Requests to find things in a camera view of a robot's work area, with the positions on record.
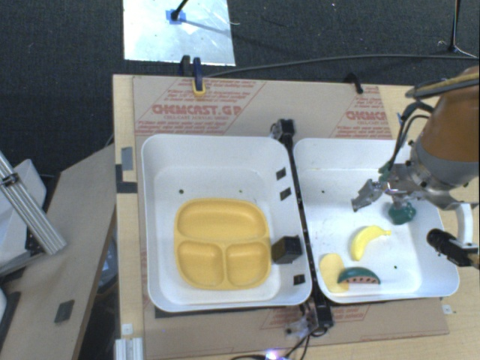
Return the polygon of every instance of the white tray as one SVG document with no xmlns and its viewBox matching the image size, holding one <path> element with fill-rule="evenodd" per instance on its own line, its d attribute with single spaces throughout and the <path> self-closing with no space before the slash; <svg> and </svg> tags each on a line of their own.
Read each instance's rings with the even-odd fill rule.
<svg viewBox="0 0 480 360">
<path fill-rule="evenodd" d="M 442 229 L 437 209 L 426 201 L 412 202 L 413 221 L 395 226 L 387 214 L 392 199 L 382 195 L 374 204 L 353 212 L 350 200 L 368 179 L 378 178 L 392 155 L 390 140 L 303 139 L 295 146 L 301 194 L 316 263 L 320 289 L 337 303 L 377 302 L 395 299 L 448 296 L 458 288 L 457 268 L 427 243 L 433 228 Z M 405 161 L 410 147 L 397 162 Z M 363 227 L 378 225 L 391 230 L 373 240 L 360 261 L 350 257 L 350 242 Z M 331 293 L 323 282 L 319 262 L 326 254 L 339 254 L 345 267 L 363 266 L 374 271 L 380 285 L 350 284 L 349 290 Z"/>
<path fill-rule="evenodd" d="M 311 276 L 287 150 L 266 137 L 155 135 L 142 146 L 148 292 L 169 312 L 298 305 L 311 293 Z M 277 180 L 277 171 L 286 176 Z M 291 195 L 280 199 L 290 188 Z M 268 221 L 271 243 L 301 237 L 304 254 L 275 265 L 252 289 L 209 290 L 186 283 L 176 268 L 176 212 L 188 200 L 220 197 L 256 204 Z M 296 275 L 305 282 L 293 285 Z"/>
</svg>

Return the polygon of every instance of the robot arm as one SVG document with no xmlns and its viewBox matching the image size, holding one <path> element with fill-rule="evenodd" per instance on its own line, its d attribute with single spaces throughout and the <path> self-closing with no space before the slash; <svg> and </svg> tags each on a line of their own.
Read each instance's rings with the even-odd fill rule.
<svg viewBox="0 0 480 360">
<path fill-rule="evenodd" d="M 420 101 L 438 94 L 442 95 L 435 108 Z M 458 237 L 435 229 L 427 240 L 458 266 L 478 268 L 478 247 L 471 243 L 471 205 L 454 199 L 450 191 L 479 176 L 479 67 L 469 68 L 454 79 L 414 88 L 406 95 L 416 102 L 402 115 L 394 153 L 380 168 L 379 180 L 368 180 L 352 199 L 353 210 L 368 206 L 382 194 L 393 200 L 388 213 L 394 224 L 406 223 L 415 216 L 411 199 L 424 199 L 439 209 L 455 210 Z M 417 140 L 410 144 L 409 160 L 395 163 L 408 127 L 417 117 L 412 116 L 416 110 L 427 111 L 430 117 Z"/>
</svg>

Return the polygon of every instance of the toy watermelon slice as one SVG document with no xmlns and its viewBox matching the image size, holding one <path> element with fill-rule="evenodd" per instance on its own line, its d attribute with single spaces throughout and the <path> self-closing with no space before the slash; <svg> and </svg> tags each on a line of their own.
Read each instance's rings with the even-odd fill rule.
<svg viewBox="0 0 480 360">
<path fill-rule="evenodd" d="M 370 269 L 363 267 L 345 268 L 338 275 L 339 284 L 380 284 L 380 278 Z"/>
</svg>

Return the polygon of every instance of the black fabric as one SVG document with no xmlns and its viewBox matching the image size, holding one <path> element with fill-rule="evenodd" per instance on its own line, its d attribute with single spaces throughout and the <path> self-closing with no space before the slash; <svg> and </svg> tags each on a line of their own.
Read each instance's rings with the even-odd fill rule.
<svg viewBox="0 0 480 360">
<path fill-rule="evenodd" d="M 455 0 L 227 0 L 239 67 L 366 53 L 444 54 Z M 459 47 L 479 54 L 479 0 L 462 0 Z M 173 75 L 123 59 L 122 0 L 0 0 L 0 150 L 41 173 L 64 170 L 113 133 L 112 75 Z M 412 85 L 468 61 L 372 59 L 231 77 Z M 205 67 L 204 74 L 222 71 Z"/>
</svg>

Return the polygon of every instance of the wooden surface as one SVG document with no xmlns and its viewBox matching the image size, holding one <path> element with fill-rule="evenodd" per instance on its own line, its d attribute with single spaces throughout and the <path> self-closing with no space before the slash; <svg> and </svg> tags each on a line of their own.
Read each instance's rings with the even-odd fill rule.
<svg viewBox="0 0 480 360">
<path fill-rule="evenodd" d="M 5 286 L 21 296 L 1 360 L 78 357 L 113 231 L 113 161 L 110 146 L 61 174 L 48 217 L 67 247 Z M 54 323 L 59 305 L 70 300 L 70 319 Z"/>
<path fill-rule="evenodd" d="M 392 133 L 396 137 L 398 131 L 397 112 L 410 103 L 404 97 L 408 87 L 400 86 L 380 86 L 380 94 L 385 105 L 388 122 Z M 133 92 L 132 82 L 129 76 L 115 76 L 114 78 L 115 94 L 115 144 L 116 163 L 119 164 L 120 151 L 124 147 L 134 146 L 133 135 Z M 422 129 L 422 123 L 418 121 L 412 127 L 412 138 Z M 458 197 L 467 201 L 478 201 L 479 199 L 479 181 L 476 179 L 468 188 L 461 188 Z M 118 195 L 118 206 L 121 201 L 125 201 L 124 210 L 130 212 L 127 214 L 128 228 L 122 232 L 119 230 L 120 250 L 123 247 L 129 251 L 137 249 L 138 226 L 134 223 L 134 212 L 132 211 L 135 201 L 129 196 Z M 119 219 L 125 214 L 118 213 Z M 479 228 L 479 209 L 474 211 L 475 230 Z M 445 229 L 456 233 L 455 216 L 449 212 L 442 212 L 442 220 Z M 475 234 L 475 242 L 478 241 L 478 233 Z M 133 323 L 134 335 L 142 336 L 143 312 L 142 288 L 140 280 L 140 252 L 130 252 L 128 255 L 120 257 L 120 281 L 121 281 L 121 322 Z M 417 337 L 410 339 L 372 341 L 367 343 L 352 343 L 322 346 L 321 338 L 312 340 L 313 346 L 308 350 L 306 359 L 476 359 L 480 353 L 480 289 L 479 272 L 473 268 L 459 268 L 460 288 L 452 296 L 445 298 L 442 303 L 449 305 L 453 311 L 447 316 L 450 334 L 433 337 Z M 293 359 L 299 359 L 301 352 L 298 351 Z M 232 354 L 206 356 L 202 359 L 220 360 L 231 359 Z"/>
</svg>

